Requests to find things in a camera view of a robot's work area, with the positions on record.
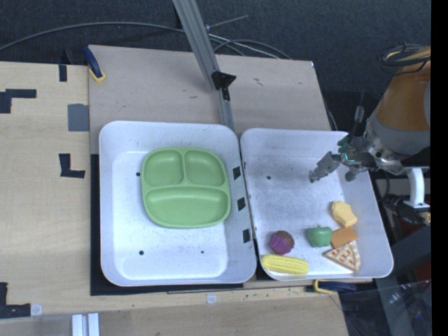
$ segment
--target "wooden table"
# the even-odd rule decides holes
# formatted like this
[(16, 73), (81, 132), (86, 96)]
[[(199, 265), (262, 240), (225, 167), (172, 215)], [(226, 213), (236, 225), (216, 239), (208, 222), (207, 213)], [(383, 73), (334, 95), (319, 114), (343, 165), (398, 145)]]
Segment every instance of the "wooden table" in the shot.
[[(112, 48), (92, 49), (101, 61)], [(166, 63), (178, 61), (176, 72), (186, 75), (178, 75), (183, 84), (177, 80), (171, 86), (181, 86), (183, 111), (189, 111), (179, 122), (219, 123), (218, 113), (204, 113), (203, 108), (217, 106), (217, 101), (204, 90), (199, 74), (196, 78), (194, 71), (199, 69), (193, 54), (129, 49), (127, 53), (153, 56), (154, 74)], [(311, 62), (232, 56), (218, 56), (218, 61), (223, 71), (237, 75), (230, 93), (238, 134), (250, 127), (330, 129)], [(158, 329), (151, 330), (161, 335), (179, 334), (187, 319), (190, 328), (184, 335), (272, 335), (275, 325), (291, 330), (288, 333), (347, 335), (337, 294), (306, 293), (303, 283), (286, 285), (253, 277), (243, 289), (213, 291), (216, 304), (207, 304), (205, 292), (91, 296), (90, 154), (96, 148), (92, 135), (108, 120), (120, 117), (119, 110), (127, 113), (121, 115), (123, 119), (134, 115), (132, 108), (120, 105), (120, 99), (90, 100), (92, 94), (98, 95), (92, 90), (101, 86), (93, 85), (86, 66), (65, 68), (66, 81), (54, 64), (0, 62), (0, 92), (37, 92), (35, 99), (13, 98), (10, 113), (0, 114), (0, 281), (8, 283), (8, 304), (41, 305), (44, 315), (104, 312), (101, 327), (110, 327), (106, 335), (115, 335), (112, 330), (121, 335), (117, 325), (129, 325), (129, 318), (124, 321), (126, 313), (133, 315), (134, 330), (148, 331), (149, 326), (136, 325), (144, 324), (149, 311), (160, 317)], [(106, 76), (112, 81), (108, 71)], [(129, 83), (127, 88), (134, 91), (147, 88), (141, 81)], [(167, 89), (170, 84), (152, 84), (156, 90), (163, 86)], [(152, 109), (157, 113), (147, 111), (145, 120), (176, 119), (169, 108), (161, 109), (164, 103), (171, 106), (170, 96), (159, 99)], [(90, 132), (69, 131), (67, 109), (73, 104), (90, 105)], [(85, 171), (84, 178), (60, 176), (60, 153), (70, 154), (71, 169)], [(196, 325), (203, 327), (201, 332), (194, 332)]]

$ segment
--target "yellow corn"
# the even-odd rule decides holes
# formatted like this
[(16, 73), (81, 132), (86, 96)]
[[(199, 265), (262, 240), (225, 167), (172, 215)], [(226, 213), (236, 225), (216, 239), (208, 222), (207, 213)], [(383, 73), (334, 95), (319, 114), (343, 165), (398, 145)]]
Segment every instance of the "yellow corn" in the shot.
[(275, 272), (306, 274), (309, 271), (309, 264), (306, 260), (290, 256), (268, 254), (262, 256), (261, 263), (266, 269)]

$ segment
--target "white tray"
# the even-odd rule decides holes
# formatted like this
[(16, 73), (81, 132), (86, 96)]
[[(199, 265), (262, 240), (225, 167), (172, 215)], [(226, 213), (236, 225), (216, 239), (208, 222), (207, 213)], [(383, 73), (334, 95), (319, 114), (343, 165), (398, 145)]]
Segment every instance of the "white tray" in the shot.
[[(215, 226), (170, 229), (146, 215), (137, 173), (158, 148), (208, 149), (223, 161), (232, 208)], [(116, 121), (99, 135), (101, 268), (119, 286), (238, 284), (252, 277), (256, 253), (236, 134), (222, 125)], [(241, 176), (234, 178), (233, 169)], [(245, 207), (238, 207), (244, 198)]]
[[(309, 171), (328, 151), (336, 153), (336, 143), (346, 134), (260, 128), (242, 134), (241, 156), (260, 256), (272, 253), (268, 246), (272, 233), (286, 230), (295, 240), (286, 255), (305, 259), (310, 265), (309, 273), (300, 276), (265, 270), (273, 279), (381, 278), (392, 271), (393, 257), (369, 174), (360, 173), (347, 182), (348, 168), (341, 165), (320, 181), (309, 182)], [(330, 210), (336, 200), (349, 203), (358, 217), (353, 228), (358, 235), (359, 272), (324, 258), (322, 253), (331, 246), (312, 247), (306, 236), (307, 228), (317, 224), (333, 230), (341, 227)]]

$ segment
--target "black clamp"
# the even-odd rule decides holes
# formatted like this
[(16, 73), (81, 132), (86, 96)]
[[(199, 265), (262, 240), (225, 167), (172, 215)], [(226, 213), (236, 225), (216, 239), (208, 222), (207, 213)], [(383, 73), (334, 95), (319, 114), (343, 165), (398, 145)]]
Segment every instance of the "black clamp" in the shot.
[(217, 90), (223, 91), (223, 98), (230, 101), (229, 86), (237, 77), (221, 71), (215, 71), (211, 74), (211, 79)]
[(8, 283), (0, 283), (0, 319), (31, 316), (31, 304), (7, 305), (6, 293)]

